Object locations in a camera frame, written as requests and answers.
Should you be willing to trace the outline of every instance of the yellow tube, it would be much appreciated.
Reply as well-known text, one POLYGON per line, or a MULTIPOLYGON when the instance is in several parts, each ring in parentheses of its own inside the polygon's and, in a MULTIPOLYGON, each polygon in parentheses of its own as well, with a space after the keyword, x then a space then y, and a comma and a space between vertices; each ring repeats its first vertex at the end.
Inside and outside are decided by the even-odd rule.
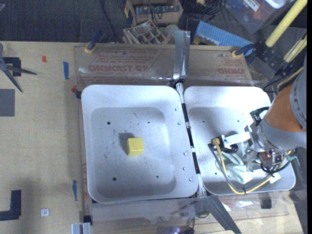
POLYGON ((284 56, 284 60, 286 62, 291 62, 296 56, 307 46, 308 43, 308 35, 306 35, 303 39, 299 40, 284 56))
POLYGON ((291 7, 289 12, 285 15, 283 20, 278 24, 269 38, 266 40, 265 44, 268 47, 273 47, 277 40, 282 36, 289 25, 295 20, 303 8, 308 4, 308 0, 297 0, 291 7))

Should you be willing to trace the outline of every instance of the yellow connector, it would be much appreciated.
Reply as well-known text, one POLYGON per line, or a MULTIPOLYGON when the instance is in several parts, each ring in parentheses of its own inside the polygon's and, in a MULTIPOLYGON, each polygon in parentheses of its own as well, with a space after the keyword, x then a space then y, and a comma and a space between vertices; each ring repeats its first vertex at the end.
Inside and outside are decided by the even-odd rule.
POLYGON ((139 156, 143 153, 143 139, 142 138, 129 138, 127 140, 127 155, 139 156))

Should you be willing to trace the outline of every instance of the gray square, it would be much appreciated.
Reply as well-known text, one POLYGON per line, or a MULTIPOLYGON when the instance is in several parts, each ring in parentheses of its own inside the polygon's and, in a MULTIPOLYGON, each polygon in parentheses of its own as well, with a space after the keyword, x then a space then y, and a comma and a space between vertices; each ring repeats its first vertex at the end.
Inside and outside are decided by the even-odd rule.
POLYGON ((0 89, 0 117, 15 116, 15 89, 0 89))

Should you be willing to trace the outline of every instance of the yellow cube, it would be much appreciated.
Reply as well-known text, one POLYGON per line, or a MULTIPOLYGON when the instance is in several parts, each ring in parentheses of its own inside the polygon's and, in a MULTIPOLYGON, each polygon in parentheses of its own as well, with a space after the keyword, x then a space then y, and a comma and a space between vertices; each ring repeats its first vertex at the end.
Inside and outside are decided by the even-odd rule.
POLYGON ((143 139, 142 138, 128 138, 127 140, 127 154, 128 156, 139 156, 143 153, 143 139))

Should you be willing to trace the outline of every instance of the wooden surface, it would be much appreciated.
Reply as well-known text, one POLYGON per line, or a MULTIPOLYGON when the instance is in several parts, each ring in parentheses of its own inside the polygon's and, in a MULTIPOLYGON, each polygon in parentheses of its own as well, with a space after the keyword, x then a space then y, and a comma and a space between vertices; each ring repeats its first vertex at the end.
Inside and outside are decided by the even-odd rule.
MULTIPOLYGON (((22 193, 21 217, 0 222, 0 234, 71 233, 71 224, 79 223, 84 211, 79 100, 70 92, 76 83, 74 46, 78 44, 2 44, 5 57, 19 57, 23 68, 38 75, 23 74, 16 79, 24 92, 16 89, 15 117, 0 117, 0 211, 9 210, 11 190, 22 193), (69 80, 64 77, 64 61, 69 63, 69 80), (78 182, 78 201, 72 190, 73 180, 78 182), (50 215, 41 217, 41 208, 49 208, 50 215)), ((0 88, 15 88, 3 72, 0 88)), ((243 233, 302 233, 292 201, 286 199, 285 205, 289 214, 238 220, 236 224, 243 233)), ((218 223, 196 225, 195 230, 198 234, 231 233, 222 231, 218 223)), ((94 225, 93 231, 102 233, 100 225, 94 225)), ((128 233, 155 232, 136 229, 128 233)))

